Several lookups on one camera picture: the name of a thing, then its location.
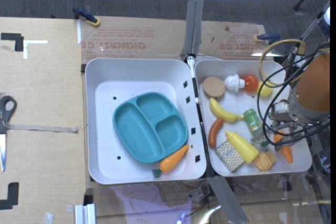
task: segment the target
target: scissors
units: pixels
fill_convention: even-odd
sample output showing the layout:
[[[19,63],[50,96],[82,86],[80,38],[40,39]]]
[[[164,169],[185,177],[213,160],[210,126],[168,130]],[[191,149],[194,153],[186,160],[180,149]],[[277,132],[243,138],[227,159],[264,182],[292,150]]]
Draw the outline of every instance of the scissors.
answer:
[[[1,170],[5,171],[6,165],[6,131],[7,123],[16,109],[16,101],[11,96],[0,97],[0,165]]]

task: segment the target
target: scissor handle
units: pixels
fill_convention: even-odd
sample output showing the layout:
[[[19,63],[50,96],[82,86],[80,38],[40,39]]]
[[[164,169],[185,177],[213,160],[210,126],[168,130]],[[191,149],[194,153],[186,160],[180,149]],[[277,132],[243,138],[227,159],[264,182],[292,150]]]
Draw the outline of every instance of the scissor handle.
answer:
[[[8,102],[12,102],[13,103],[13,106],[11,107],[10,110],[7,110],[6,109],[6,104]],[[6,96],[3,96],[1,97],[0,99],[0,108],[1,108],[1,113],[2,113],[2,121],[7,124],[10,116],[13,114],[14,110],[16,109],[16,101],[13,97],[9,96],[9,95],[6,95]]]

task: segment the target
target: white tray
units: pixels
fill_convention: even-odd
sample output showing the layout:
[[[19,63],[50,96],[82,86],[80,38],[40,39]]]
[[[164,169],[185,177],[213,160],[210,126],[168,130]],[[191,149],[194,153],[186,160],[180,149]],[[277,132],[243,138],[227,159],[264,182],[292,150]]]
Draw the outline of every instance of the white tray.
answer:
[[[266,76],[271,75],[273,72],[281,68],[282,66],[276,62],[264,61],[262,63],[262,69]],[[237,73],[241,78],[246,74],[253,74],[257,78],[260,78],[258,73],[258,61],[201,60],[195,65],[199,102],[201,105],[204,127],[207,134],[212,123],[216,120],[216,116],[209,108],[209,97],[204,93],[203,81],[209,76],[216,76],[224,81],[227,76],[234,75],[235,73]],[[282,71],[272,77],[272,81],[281,83],[284,81],[284,78],[285,72]],[[272,94],[268,97],[260,97],[259,104],[262,115],[265,114],[270,101],[274,98],[279,89],[280,88],[274,88]],[[277,100],[288,99],[288,94],[289,87],[287,87],[281,93]],[[243,114],[244,111],[251,108],[254,108],[257,111],[256,92],[248,93],[244,90],[235,92],[226,89],[223,97],[218,98],[217,101],[225,109],[239,115]],[[226,141],[226,134],[224,130],[235,131],[248,141],[250,141],[252,137],[250,130],[248,129],[248,126],[244,120],[239,120],[234,123],[224,122],[224,125],[217,134],[217,146]],[[244,163],[241,167],[231,173],[215,154],[213,148],[209,149],[211,164],[218,174],[225,177],[304,172],[307,171],[311,166],[311,153],[306,140],[300,140],[291,147],[293,156],[293,163],[291,164],[287,162],[280,152],[276,152],[274,150],[274,146],[268,145],[265,148],[273,151],[277,157],[277,161],[268,171],[261,172],[252,162],[250,164]]]
[[[204,174],[203,140],[187,64],[179,60],[97,58],[86,66],[86,91],[88,167],[95,181],[110,185],[196,179]],[[190,146],[178,165],[158,178],[152,170],[159,167],[159,162],[146,164],[135,160],[112,123],[118,105],[153,91],[165,95],[176,106],[188,127]]]

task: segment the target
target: sausage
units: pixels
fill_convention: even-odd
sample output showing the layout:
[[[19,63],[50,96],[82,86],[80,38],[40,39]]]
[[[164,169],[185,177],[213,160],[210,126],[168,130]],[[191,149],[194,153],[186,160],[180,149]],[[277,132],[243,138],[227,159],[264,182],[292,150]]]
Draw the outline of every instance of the sausage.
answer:
[[[222,118],[217,118],[217,120],[215,120],[214,123],[211,125],[210,130],[209,130],[209,136],[208,136],[209,147],[216,146],[216,136],[217,136],[219,128],[222,127],[223,123],[224,123],[224,120]]]

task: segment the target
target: scissor blade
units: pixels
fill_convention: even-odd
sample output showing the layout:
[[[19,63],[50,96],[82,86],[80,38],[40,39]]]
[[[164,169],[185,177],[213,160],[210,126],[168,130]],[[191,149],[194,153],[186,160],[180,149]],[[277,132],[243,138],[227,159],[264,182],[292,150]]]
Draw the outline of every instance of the scissor blade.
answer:
[[[1,171],[5,171],[5,164],[6,164],[6,134],[0,134],[0,165]]]

